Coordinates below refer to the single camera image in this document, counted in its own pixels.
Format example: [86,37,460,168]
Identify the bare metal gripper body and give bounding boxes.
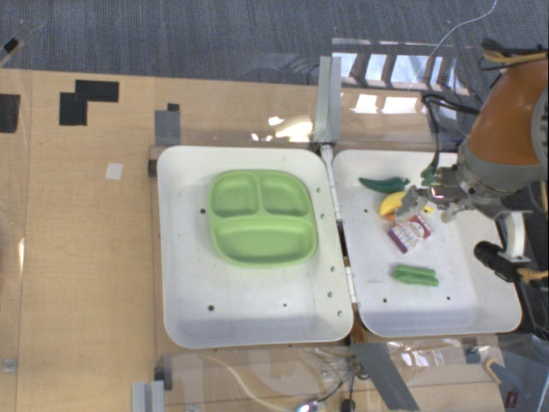
[426,167,476,210]

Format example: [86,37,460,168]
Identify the yellow banana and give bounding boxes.
[378,190,408,219]

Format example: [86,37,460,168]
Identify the purple and white carton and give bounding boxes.
[387,213,434,255]

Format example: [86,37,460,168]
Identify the green chili pepper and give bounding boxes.
[358,176,412,196]

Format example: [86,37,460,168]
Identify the green pea pods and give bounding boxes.
[390,264,440,288]

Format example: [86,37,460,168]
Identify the white plastic tray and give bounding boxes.
[332,148,524,339]
[155,145,355,350]

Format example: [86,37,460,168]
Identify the green divided plate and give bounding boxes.
[208,168,320,270]

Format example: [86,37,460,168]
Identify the black cylinder on white bracket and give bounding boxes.
[474,211,532,283]

